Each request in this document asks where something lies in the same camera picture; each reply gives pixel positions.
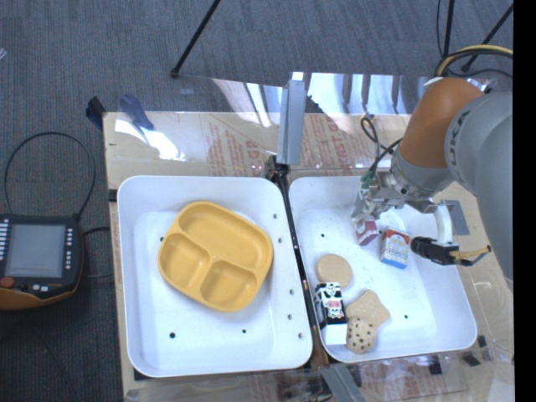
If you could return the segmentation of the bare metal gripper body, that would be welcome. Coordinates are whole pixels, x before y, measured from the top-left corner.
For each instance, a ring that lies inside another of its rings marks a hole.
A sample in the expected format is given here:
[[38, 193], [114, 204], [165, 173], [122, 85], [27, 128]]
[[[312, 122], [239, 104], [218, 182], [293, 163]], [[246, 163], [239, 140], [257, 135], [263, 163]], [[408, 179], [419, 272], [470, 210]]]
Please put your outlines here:
[[366, 172], [361, 177], [359, 193], [367, 205], [374, 204], [377, 208], [398, 209], [405, 204], [403, 194], [397, 190], [392, 174], [387, 171]]

